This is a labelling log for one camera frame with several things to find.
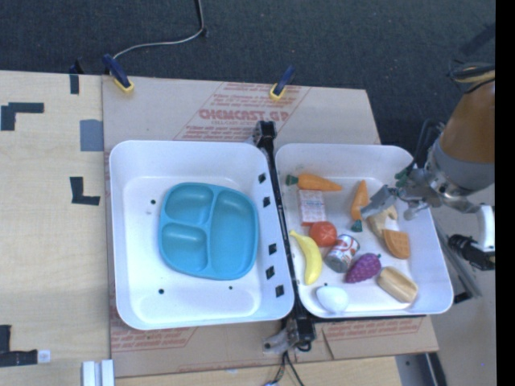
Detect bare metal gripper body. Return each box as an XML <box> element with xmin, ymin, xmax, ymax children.
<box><xmin>396</xmin><ymin>163</ymin><xmax>482</xmax><ymax>216</ymax></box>

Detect orange carrot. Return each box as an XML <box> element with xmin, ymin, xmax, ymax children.
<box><xmin>285</xmin><ymin>173</ymin><xmax>344</xmax><ymax>193</ymax></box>
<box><xmin>349</xmin><ymin>179</ymin><xmax>371</xmax><ymax>233</ymax></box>

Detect tan biscuit piece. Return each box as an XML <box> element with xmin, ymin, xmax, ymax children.
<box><xmin>365</xmin><ymin>203</ymin><xmax>400</xmax><ymax>240</ymax></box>

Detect orange waffle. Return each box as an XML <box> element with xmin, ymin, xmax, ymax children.
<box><xmin>381</xmin><ymin>228</ymin><xmax>412</xmax><ymax>261</ymax></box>

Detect white plastic tray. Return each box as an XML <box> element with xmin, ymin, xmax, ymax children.
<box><xmin>274</xmin><ymin>142</ymin><xmax>455</xmax><ymax>319</ymax></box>
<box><xmin>108</xmin><ymin>139</ymin><xmax>296</xmax><ymax>331</ymax></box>

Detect red and white can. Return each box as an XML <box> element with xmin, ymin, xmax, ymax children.
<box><xmin>323</xmin><ymin>233</ymin><xmax>361</xmax><ymax>274</ymax></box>

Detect red tomato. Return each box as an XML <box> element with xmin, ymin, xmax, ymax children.
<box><xmin>308</xmin><ymin>220</ymin><xmax>339</xmax><ymax>248</ymax></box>

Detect orange and white carton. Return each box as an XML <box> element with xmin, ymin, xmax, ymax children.
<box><xmin>297</xmin><ymin>189</ymin><xmax>328</xmax><ymax>227</ymax></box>

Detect purple grapes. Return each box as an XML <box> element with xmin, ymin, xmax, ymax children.
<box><xmin>344</xmin><ymin>253</ymin><xmax>383</xmax><ymax>285</ymax></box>

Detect tan bread bun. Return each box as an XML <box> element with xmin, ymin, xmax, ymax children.
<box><xmin>376</xmin><ymin>265</ymin><xmax>419</xmax><ymax>304</ymax></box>

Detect yellow banana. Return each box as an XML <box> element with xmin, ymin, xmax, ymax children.
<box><xmin>288</xmin><ymin>229</ymin><xmax>324</xmax><ymax>286</ymax></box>

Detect thin black and white rod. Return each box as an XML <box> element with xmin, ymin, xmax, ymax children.
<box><xmin>260</xmin><ymin>145</ymin><xmax>307</xmax><ymax>320</ymax></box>

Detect white egg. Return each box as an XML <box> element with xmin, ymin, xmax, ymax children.
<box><xmin>315</xmin><ymin>285</ymin><xmax>350</xmax><ymax>314</ymax></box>

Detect blue divided plate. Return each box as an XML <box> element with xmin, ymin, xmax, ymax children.
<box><xmin>158</xmin><ymin>181</ymin><xmax>260</xmax><ymax>282</ymax></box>

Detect brown cardboard board red print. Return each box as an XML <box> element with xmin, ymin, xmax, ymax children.
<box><xmin>101</xmin><ymin>74</ymin><xmax>440</xmax><ymax>378</ymax></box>

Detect black cylinder on white bracket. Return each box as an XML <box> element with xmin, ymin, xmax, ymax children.
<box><xmin>447</xmin><ymin>203</ymin><xmax>496</xmax><ymax>273</ymax></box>

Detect black block with thin wires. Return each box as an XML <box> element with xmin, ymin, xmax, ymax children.
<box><xmin>262</xmin><ymin>315</ymin><xmax>318</xmax><ymax>355</ymax></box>
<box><xmin>251</xmin><ymin>120</ymin><xmax>279</xmax><ymax>149</ymax></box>

